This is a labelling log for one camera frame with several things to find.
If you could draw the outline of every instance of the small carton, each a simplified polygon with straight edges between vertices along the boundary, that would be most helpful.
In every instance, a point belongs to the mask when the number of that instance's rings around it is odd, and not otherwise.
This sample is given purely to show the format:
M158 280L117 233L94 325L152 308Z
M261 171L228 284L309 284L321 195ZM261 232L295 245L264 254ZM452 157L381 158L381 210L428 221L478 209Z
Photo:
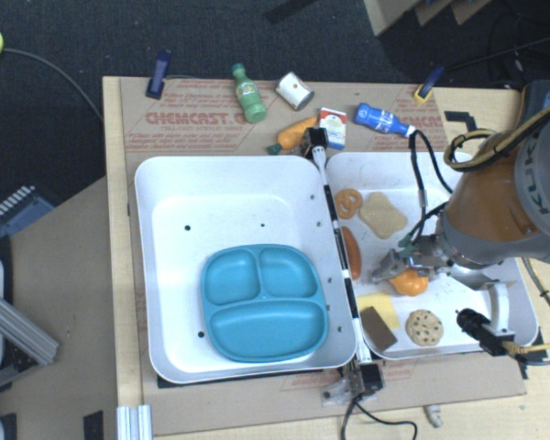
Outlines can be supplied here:
M347 113L320 108L320 128L328 133L328 146L331 149L341 150L345 147L347 138Z

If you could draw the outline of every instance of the blue clamp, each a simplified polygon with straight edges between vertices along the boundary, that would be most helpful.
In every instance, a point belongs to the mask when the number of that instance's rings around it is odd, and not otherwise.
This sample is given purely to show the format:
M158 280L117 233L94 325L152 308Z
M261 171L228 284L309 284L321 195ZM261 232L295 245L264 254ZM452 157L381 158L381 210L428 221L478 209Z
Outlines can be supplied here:
M430 95L432 94L432 89L434 88L434 85L442 76L444 71L445 68L442 65L436 65L436 67L428 75L428 78L425 79L425 82L417 87L417 89L413 93L413 100L418 105L423 105L426 101L428 101Z
M163 79L167 75L170 61L170 50L164 49L157 52L157 58L155 60L155 73L153 73L153 78L149 80L147 86L146 96L148 98L161 99L163 87L165 86Z

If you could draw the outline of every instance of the yellow cable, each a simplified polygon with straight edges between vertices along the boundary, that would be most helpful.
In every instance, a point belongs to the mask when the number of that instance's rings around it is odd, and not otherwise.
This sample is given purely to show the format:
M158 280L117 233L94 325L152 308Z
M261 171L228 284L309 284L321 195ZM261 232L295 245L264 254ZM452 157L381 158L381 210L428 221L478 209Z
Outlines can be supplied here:
M507 147L509 147L512 142L522 136L525 131L527 131L530 127L532 127L535 123L537 123L540 119L547 116L548 114L550 114L550 105L527 119L523 124L515 129L510 136L502 138L489 150L481 153L480 155L477 155L469 161L463 161L462 163L456 162L456 160L454 159L454 151L457 148L461 147L462 144L465 143L467 140L470 140L472 138L484 138L488 135L490 131L487 129L477 129L463 136L458 136L457 138L455 138L455 140L453 140L452 144L446 148L446 151L444 153L444 162L453 170L463 170L466 168L474 168L480 166L483 163L491 160L495 155L498 155Z
M504 341L501 343L505 351L512 357L528 354L529 352L537 352L539 350L550 349L550 343L538 344L536 346L520 346L512 341Z

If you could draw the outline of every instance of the toy bottle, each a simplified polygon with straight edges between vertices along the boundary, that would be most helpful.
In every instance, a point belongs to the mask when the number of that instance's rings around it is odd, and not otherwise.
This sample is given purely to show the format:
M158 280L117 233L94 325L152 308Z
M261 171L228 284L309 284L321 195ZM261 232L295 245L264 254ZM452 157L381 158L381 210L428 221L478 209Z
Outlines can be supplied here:
M408 126L400 121L394 114L369 106L367 103L358 105L355 117L355 124L372 128L381 134L398 134L408 138L416 128Z
M267 115L267 108L260 98L257 85L247 77L242 63L232 66L232 74L236 82L236 99L245 111L245 119L251 124L262 121Z

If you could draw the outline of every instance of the green bottle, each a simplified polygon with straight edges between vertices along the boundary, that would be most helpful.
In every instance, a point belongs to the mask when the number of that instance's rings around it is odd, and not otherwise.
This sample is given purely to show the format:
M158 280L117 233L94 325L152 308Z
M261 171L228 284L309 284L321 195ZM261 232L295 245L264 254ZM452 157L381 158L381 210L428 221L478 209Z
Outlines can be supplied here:
M247 77L245 66L235 63L232 66L232 75L236 82L236 98L245 111L245 119L251 124L262 121L267 115L267 108L260 99L257 85Z

